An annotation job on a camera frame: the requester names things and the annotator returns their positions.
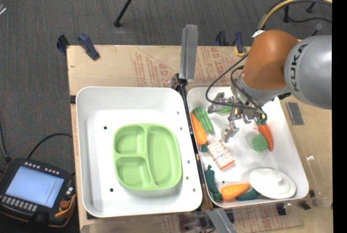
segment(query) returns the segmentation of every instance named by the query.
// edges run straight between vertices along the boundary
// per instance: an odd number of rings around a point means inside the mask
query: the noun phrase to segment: small box
[[[208,153],[220,170],[225,169],[235,161],[229,150],[227,150],[224,144],[219,141],[208,145],[207,148]]]

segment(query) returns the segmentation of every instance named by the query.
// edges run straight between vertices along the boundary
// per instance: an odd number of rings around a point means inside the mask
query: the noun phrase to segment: green plate
[[[158,124],[131,124],[119,128],[113,140],[115,175],[132,190],[164,190],[182,176],[177,138]]]

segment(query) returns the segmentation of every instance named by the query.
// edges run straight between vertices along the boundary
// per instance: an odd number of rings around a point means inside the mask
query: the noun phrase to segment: green ball
[[[252,145],[254,150],[258,152],[263,152],[267,150],[269,147],[269,144],[267,143],[265,137],[262,134],[258,134],[252,139]]]

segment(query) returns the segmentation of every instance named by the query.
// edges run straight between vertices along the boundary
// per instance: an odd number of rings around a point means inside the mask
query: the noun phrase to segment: black clamp
[[[226,31],[222,30],[216,36],[216,45],[217,46],[229,46],[229,42],[226,40]]]
[[[56,43],[57,49],[61,51],[64,56],[66,56],[66,47],[68,47],[69,45],[70,43],[67,41],[65,35],[61,35]]]
[[[83,46],[87,51],[89,57],[91,57],[93,60],[96,60],[98,57],[100,57],[100,54],[96,51],[90,37],[82,33],[78,36],[78,42],[81,46]]]

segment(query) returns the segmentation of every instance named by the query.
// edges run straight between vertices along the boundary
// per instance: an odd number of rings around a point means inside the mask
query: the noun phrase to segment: orange carrot
[[[265,123],[264,125],[259,124],[258,125],[258,130],[259,132],[265,137],[267,143],[268,143],[268,149],[270,151],[272,151],[273,149],[273,140],[272,140],[272,135],[271,135],[271,131],[270,128],[268,126],[267,123]]]
[[[199,120],[194,113],[190,113],[191,124],[193,126],[195,140],[197,144],[203,145],[207,142],[207,136]]]
[[[221,188],[220,193],[222,194],[223,199],[228,200],[228,199],[232,199],[239,196],[244,191],[246,191],[249,187],[250,187],[250,184],[248,183],[227,185]]]

